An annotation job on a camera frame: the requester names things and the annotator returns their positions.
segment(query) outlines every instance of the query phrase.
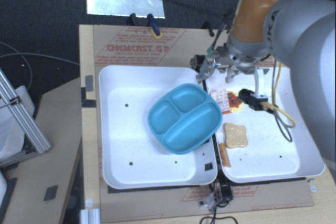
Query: black connector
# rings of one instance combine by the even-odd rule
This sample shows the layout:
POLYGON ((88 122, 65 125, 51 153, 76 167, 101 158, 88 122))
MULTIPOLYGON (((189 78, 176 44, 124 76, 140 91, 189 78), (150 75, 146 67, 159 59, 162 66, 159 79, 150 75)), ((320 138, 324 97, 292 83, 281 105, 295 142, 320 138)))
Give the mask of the black connector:
POLYGON ((264 107, 260 104, 261 102, 267 102, 268 98, 265 96, 256 96, 255 93, 251 90, 242 89, 239 92, 239 98, 245 103, 248 104, 250 108, 256 111, 265 110, 264 107))

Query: metal frame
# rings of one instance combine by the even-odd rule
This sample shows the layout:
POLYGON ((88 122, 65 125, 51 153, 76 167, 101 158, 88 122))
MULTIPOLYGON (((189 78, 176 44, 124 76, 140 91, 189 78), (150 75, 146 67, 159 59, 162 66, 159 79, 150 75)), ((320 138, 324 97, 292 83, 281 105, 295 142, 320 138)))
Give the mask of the metal frame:
MULTIPOLYGON (((15 89, 3 73, 0 68, 0 98, 4 101, 5 105, 2 107, 8 107, 15 120, 21 126, 25 132, 27 138, 32 143, 34 149, 38 154, 42 154, 51 148, 51 144, 47 138, 43 135, 39 127, 36 125, 34 119, 28 113, 27 109, 17 96, 15 89)), ((24 151, 19 152, 8 158, 5 161, 0 162, 0 167, 8 166, 9 164, 22 161, 35 154, 23 154, 24 151)))

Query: blue plate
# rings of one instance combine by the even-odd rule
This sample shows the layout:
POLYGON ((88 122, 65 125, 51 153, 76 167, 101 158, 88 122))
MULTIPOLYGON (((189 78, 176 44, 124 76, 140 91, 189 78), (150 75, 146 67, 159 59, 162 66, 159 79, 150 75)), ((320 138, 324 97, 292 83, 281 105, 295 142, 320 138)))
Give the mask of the blue plate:
POLYGON ((202 88, 183 84, 149 111, 148 124, 170 152, 185 154, 206 142, 222 123, 218 104, 202 88))

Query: toy bread slice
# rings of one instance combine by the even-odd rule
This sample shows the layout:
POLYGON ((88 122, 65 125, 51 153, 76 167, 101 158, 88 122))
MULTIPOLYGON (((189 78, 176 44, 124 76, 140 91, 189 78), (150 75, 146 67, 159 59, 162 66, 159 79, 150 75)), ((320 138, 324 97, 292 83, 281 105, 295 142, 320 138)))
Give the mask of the toy bread slice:
POLYGON ((228 148, 247 146, 246 128, 244 125, 226 123, 224 130, 226 133, 226 146, 228 148))

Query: cardboard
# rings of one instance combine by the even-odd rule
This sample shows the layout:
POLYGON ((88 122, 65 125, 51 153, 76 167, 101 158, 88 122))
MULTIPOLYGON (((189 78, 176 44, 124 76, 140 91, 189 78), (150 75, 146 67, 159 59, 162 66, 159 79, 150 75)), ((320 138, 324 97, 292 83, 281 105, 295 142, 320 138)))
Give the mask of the cardboard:
MULTIPOLYGON (((151 36, 150 28, 147 27, 82 26, 81 31, 81 35, 86 31, 86 36, 93 41, 93 44, 90 44, 87 40, 84 43, 81 42, 81 59, 82 57, 88 57, 88 55, 83 55, 86 51, 92 52, 92 47, 94 50, 94 56, 90 56, 89 60, 91 63, 92 60, 95 62, 96 84, 94 92, 97 104, 96 124, 100 192, 100 200, 95 200, 94 204, 101 209, 101 222, 110 223, 208 214, 208 210, 200 208, 198 203, 200 199, 210 193, 208 186, 111 191, 101 175, 100 108, 97 79, 100 70, 106 65, 187 67, 194 55, 206 54, 207 48, 213 42, 208 30, 161 28, 162 39, 155 39, 151 36), (92 47, 83 48, 82 44, 92 47)), ((217 45, 222 45, 226 38, 227 36, 222 34, 217 45)), ((92 67, 81 68, 82 77, 92 72, 92 67)), ((90 186, 88 188, 86 199, 90 198, 87 193, 94 193, 95 187, 90 186)), ((313 205, 311 192, 305 180, 235 186, 232 190, 234 200, 226 208, 218 209, 218 212, 313 205)))

